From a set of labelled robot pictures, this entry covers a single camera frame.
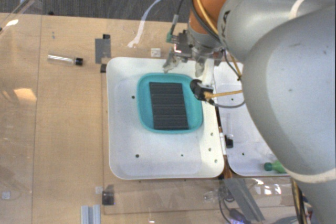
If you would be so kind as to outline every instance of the black sponge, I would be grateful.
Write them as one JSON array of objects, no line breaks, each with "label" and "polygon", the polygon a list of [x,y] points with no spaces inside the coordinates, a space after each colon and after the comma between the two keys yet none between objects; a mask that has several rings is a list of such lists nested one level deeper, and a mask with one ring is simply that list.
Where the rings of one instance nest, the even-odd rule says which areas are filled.
[{"label": "black sponge", "polygon": [[150,82],[154,129],[188,130],[181,83]]}]

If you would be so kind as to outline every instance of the white plastic base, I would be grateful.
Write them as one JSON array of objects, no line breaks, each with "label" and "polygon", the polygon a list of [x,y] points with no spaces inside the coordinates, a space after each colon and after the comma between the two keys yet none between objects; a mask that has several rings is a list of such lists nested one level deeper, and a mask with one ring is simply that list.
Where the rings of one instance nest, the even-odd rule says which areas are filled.
[{"label": "white plastic base", "polygon": [[[203,124],[186,134],[153,133],[138,116],[138,80],[162,72],[165,60],[118,57],[107,65],[109,161],[122,179],[211,178],[224,169],[216,112],[202,104]],[[173,73],[194,78],[195,62],[181,63]]]},{"label": "white plastic base", "polygon": [[[241,90],[242,85],[230,67],[222,62],[215,67],[214,79],[216,92]],[[238,105],[243,102],[243,94],[217,98],[218,104]],[[261,137],[246,105],[235,109],[219,109],[223,133],[234,141],[233,148],[227,148],[227,158],[231,169],[242,176],[283,176],[276,171],[264,170],[265,162],[274,162],[277,158]]]}]

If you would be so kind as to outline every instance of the black connector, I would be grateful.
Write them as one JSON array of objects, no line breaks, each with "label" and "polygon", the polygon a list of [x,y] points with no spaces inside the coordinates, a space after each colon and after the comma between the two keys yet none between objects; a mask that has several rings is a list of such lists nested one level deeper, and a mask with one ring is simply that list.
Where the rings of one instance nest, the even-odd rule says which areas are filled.
[{"label": "black connector", "polygon": [[225,145],[226,148],[233,148],[233,140],[231,138],[227,138],[225,135]]},{"label": "black connector", "polygon": [[102,63],[100,66],[100,73],[106,73],[106,67],[107,67],[107,64]]},{"label": "black connector", "polygon": [[195,95],[196,99],[200,101],[207,101],[205,99],[205,92],[213,93],[214,89],[208,86],[204,86],[199,79],[194,79],[190,82],[190,89],[192,90],[193,94]]},{"label": "black connector", "polygon": [[242,213],[240,213],[237,209],[230,209],[230,217],[244,224],[251,224],[251,222],[248,221],[246,217]]}]

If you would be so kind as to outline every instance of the test tube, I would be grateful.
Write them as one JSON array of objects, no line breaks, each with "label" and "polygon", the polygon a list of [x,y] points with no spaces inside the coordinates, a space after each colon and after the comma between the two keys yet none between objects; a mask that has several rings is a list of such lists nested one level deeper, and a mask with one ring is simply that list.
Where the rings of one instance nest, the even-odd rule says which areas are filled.
[{"label": "test tube", "polygon": [[49,63],[55,63],[57,65],[63,65],[63,66],[82,66],[83,65],[83,58],[78,58],[74,56],[69,55],[61,55],[56,54],[53,52],[50,52],[48,54],[47,61]]}]

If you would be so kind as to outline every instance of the teal tray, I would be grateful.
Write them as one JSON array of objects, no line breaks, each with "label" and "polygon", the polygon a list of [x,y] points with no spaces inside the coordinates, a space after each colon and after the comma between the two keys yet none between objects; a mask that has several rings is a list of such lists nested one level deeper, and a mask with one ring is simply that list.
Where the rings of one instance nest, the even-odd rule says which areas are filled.
[{"label": "teal tray", "polygon": [[[173,73],[148,73],[143,75],[137,86],[136,99],[138,102],[138,114],[142,125],[149,131],[165,134],[182,134],[197,130],[203,123],[203,112],[201,101],[194,97],[190,89],[192,78]],[[150,94],[150,82],[160,83],[181,83],[183,89],[184,103],[187,114],[189,129],[187,130],[156,130],[153,123],[153,111]]]}]

